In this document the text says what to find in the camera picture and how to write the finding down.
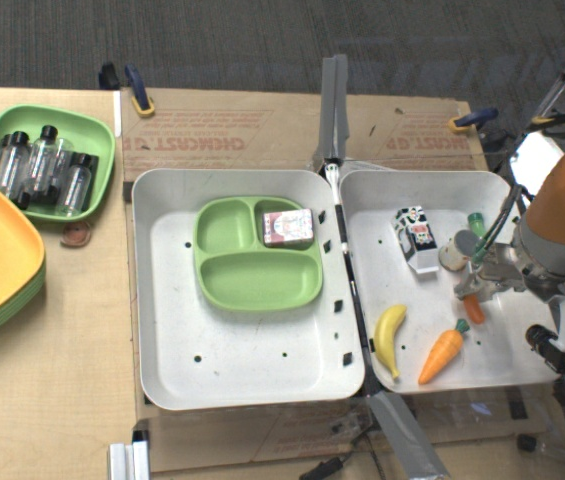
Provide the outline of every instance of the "white tray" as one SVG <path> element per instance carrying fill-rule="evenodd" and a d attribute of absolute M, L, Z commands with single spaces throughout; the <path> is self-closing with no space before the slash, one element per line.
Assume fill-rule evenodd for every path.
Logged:
<path fill-rule="evenodd" d="M 460 274 L 440 267 L 417 275 L 406 263 L 391 226 L 397 210 L 423 207 L 438 247 L 467 217 L 482 212 L 488 227 L 499 213 L 509 185 L 488 172 L 354 171 L 342 178 L 340 192 L 352 251 L 353 268 L 371 338 L 382 312 L 406 304 L 406 318 L 396 333 L 395 381 L 372 355 L 380 382 L 389 390 L 410 394 L 427 391 L 551 382 L 557 375 L 531 350 L 526 330 L 541 324 L 555 331 L 549 307 L 530 292 L 512 290 L 482 304 L 486 321 L 471 324 L 453 293 Z M 518 215 L 514 209 L 498 242 L 509 242 Z M 429 384 L 417 379 L 438 336 L 466 318 L 471 330 L 460 354 Z"/>
<path fill-rule="evenodd" d="M 284 197 L 313 210 L 324 281 L 310 304 L 233 312 L 207 302 L 186 244 L 199 210 L 232 196 Z M 345 399 L 359 390 L 357 324 L 332 194 L 322 178 L 309 171 L 157 169 L 137 179 L 132 197 L 140 377 L 153 403 L 193 410 Z M 341 311 L 335 301 L 342 301 Z"/>

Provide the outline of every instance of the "small carton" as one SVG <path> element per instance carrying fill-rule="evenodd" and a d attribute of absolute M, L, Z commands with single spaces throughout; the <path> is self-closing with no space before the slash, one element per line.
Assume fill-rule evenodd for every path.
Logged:
<path fill-rule="evenodd" d="M 439 270 L 438 246 L 421 206 L 398 210 L 393 221 L 404 258 L 418 274 Z"/>
<path fill-rule="evenodd" d="M 262 215 L 262 236 L 267 247 L 311 244 L 313 215 L 311 210 L 290 210 Z"/>

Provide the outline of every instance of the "metal bracket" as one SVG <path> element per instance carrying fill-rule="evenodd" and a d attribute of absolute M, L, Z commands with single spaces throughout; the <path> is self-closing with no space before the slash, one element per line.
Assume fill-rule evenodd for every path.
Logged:
<path fill-rule="evenodd" d="M 367 400 L 410 479 L 450 478 L 449 472 L 400 395 L 380 392 Z"/>
<path fill-rule="evenodd" d="M 109 445 L 108 471 L 108 480 L 151 480 L 149 442 L 142 438 Z"/>
<path fill-rule="evenodd" d="M 346 115 L 346 55 L 322 60 L 322 100 L 320 108 L 320 140 L 313 156 L 313 169 L 319 172 L 326 161 L 341 165 L 346 158 L 349 122 Z"/>

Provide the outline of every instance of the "green plate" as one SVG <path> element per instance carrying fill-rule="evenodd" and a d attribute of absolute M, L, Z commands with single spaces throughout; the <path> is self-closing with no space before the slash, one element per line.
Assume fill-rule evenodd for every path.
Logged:
<path fill-rule="evenodd" d="M 274 311 L 311 302 L 322 289 L 317 240 L 293 248 L 269 248 L 262 215 L 302 207 L 276 197 L 231 197 L 198 213 L 193 247 L 198 281 L 221 309 Z"/>
<path fill-rule="evenodd" d="M 70 217 L 56 215 L 54 207 L 32 203 L 24 214 L 32 219 L 74 222 L 90 216 L 100 205 L 106 192 L 115 158 L 115 137 L 107 125 L 83 114 L 44 105 L 16 105 L 0 114 L 0 140 L 15 131 L 26 132 L 35 141 L 44 125 L 58 129 L 58 137 L 68 139 L 75 151 L 98 157 L 93 176 L 89 207 Z"/>

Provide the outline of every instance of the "carrot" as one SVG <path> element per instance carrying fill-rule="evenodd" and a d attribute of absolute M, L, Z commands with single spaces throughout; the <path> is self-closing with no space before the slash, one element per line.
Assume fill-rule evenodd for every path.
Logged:
<path fill-rule="evenodd" d="M 466 310 L 466 314 L 471 322 L 474 324 L 481 324 L 484 322 L 484 313 L 482 312 L 482 307 L 480 306 L 480 302 L 478 301 L 475 293 L 464 297 L 462 302 L 464 303 L 464 309 Z"/>
<path fill-rule="evenodd" d="M 451 359 L 458 355 L 464 343 L 462 335 L 469 329 L 468 322 L 464 318 L 460 318 L 455 325 L 455 329 L 450 329 L 440 334 L 424 363 L 418 384 L 429 382 L 442 368 L 451 362 Z"/>

